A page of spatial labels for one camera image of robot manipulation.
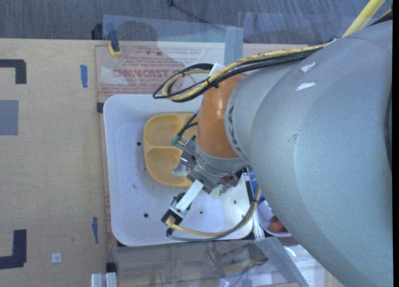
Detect brown cardboard board, red print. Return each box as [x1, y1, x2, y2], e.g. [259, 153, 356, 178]
[95, 41, 250, 277]

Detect orange round object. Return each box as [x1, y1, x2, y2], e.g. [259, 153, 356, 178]
[268, 219, 286, 234]

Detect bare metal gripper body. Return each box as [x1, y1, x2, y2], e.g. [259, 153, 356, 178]
[172, 135, 246, 195]

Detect white plastic tray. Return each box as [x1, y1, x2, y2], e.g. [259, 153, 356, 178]
[103, 93, 255, 247]

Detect yellow divided plate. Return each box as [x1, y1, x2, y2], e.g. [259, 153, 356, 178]
[143, 112, 201, 188]

